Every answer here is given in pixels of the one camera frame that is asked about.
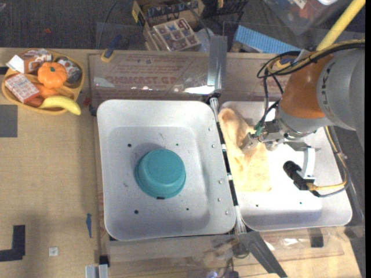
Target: yellow pole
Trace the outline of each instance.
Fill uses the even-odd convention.
[[[317,46],[317,50],[325,49],[333,44],[365,4],[366,0],[353,0]]]

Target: white tray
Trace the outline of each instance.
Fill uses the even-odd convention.
[[[227,102],[221,106],[224,107],[239,112],[249,125],[255,125],[264,112],[263,102]],[[267,120],[273,118],[274,110],[268,114]],[[341,175],[323,128],[307,136],[304,141],[314,148],[319,148],[315,154],[315,184],[341,183]],[[346,192],[318,198],[309,191],[298,190],[284,172],[283,164],[288,160],[303,166],[303,152],[296,152],[288,145],[281,145],[274,151],[268,151],[267,158],[272,190],[237,191],[242,218],[248,227],[256,231],[275,231],[343,226],[350,221],[352,209]]]
[[[216,122],[198,101],[109,100],[97,112],[104,221],[118,240],[215,235],[235,224]],[[186,181],[175,197],[157,200],[136,184],[134,167],[166,148],[183,160]]]

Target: plastic bin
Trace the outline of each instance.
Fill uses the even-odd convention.
[[[263,0],[296,35],[341,13],[352,0]]]

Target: gray square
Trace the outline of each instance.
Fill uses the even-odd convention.
[[[18,106],[0,105],[0,138],[18,137]]]

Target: blue-green round object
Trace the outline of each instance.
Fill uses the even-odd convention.
[[[186,183],[186,168],[175,152],[156,149],[145,154],[135,168],[140,189],[156,199],[174,197]]]

